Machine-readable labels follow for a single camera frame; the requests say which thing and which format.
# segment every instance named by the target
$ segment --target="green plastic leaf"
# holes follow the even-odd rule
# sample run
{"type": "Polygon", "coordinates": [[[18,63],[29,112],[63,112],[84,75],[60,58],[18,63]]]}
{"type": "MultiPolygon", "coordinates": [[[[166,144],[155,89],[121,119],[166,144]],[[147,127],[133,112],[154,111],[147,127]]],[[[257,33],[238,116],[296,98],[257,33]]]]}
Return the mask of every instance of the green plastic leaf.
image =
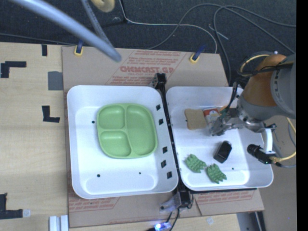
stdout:
{"type": "Polygon", "coordinates": [[[195,172],[195,173],[201,173],[201,169],[206,167],[206,163],[201,161],[198,157],[196,157],[194,154],[190,154],[186,159],[185,163],[187,167],[195,172]]]}
{"type": "Polygon", "coordinates": [[[219,184],[220,181],[227,179],[227,176],[221,172],[220,168],[216,164],[207,167],[206,173],[211,181],[216,182],[217,184],[219,184]]]}

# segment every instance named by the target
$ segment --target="cardboard sheet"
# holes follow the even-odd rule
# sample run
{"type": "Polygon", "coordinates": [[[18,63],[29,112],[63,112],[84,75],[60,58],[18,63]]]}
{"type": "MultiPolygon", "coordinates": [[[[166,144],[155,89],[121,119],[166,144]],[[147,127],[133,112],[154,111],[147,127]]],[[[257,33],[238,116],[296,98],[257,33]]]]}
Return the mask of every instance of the cardboard sheet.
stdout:
{"type": "MultiPolygon", "coordinates": [[[[165,220],[169,213],[160,213],[159,204],[172,193],[87,200],[78,197],[71,186],[69,134],[66,95],[76,85],[151,86],[155,73],[166,73],[166,89],[173,86],[227,86],[218,54],[201,54],[196,64],[189,62],[192,52],[118,49],[122,61],[115,63],[92,47],[83,55],[73,54],[74,47],[62,47],[65,139],[68,173],[68,205],[70,227],[112,223],[165,220]]],[[[258,190],[209,192],[194,194],[191,209],[180,218],[219,215],[263,210],[258,190]]]]}

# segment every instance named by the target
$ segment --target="green plate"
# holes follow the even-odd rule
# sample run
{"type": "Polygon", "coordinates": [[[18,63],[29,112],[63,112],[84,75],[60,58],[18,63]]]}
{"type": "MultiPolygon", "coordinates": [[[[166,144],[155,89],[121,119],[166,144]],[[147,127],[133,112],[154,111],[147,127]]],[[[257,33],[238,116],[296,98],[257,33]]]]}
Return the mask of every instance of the green plate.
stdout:
{"type": "Polygon", "coordinates": [[[96,125],[101,149],[110,157],[144,157],[157,148],[152,113],[142,105],[106,105],[99,109],[96,125]]]}

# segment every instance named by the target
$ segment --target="open case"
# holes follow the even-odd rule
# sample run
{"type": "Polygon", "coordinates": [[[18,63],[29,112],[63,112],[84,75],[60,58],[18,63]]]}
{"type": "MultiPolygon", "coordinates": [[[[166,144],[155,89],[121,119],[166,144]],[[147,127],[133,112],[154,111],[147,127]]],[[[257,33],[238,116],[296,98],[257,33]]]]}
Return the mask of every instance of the open case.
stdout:
{"type": "Polygon", "coordinates": [[[171,192],[183,184],[189,191],[208,192],[267,187],[273,181],[270,165],[260,163],[247,151],[251,143],[263,145],[261,134],[246,128],[233,129],[221,136],[211,136],[208,126],[189,130],[185,109],[206,109],[225,106],[231,96],[230,87],[164,86],[74,86],[67,95],[72,185],[85,199],[171,192]],[[133,109],[113,109],[106,114],[118,116],[119,126],[99,130],[98,112],[113,104],[141,105],[150,111],[156,129],[155,149],[146,155],[117,158],[104,153],[101,136],[126,147],[129,155],[130,121],[140,122],[139,131],[146,129],[147,116],[133,109]],[[223,141],[232,144],[224,163],[214,159],[223,141]],[[227,179],[219,184],[210,180],[205,171],[192,172],[185,159],[193,154],[207,165],[217,164],[227,179]]]}

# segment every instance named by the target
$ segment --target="brown sponge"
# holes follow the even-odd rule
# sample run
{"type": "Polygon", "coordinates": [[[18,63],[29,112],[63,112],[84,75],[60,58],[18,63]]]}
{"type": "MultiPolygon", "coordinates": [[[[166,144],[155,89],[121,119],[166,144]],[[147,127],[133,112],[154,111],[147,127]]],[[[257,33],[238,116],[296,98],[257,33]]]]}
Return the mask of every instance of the brown sponge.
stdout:
{"type": "Polygon", "coordinates": [[[184,111],[186,119],[187,119],[187,128],[189,130],[195,130],[206,127],[206,121],[203,115],[203,111],[186,109],[184,111]]]}

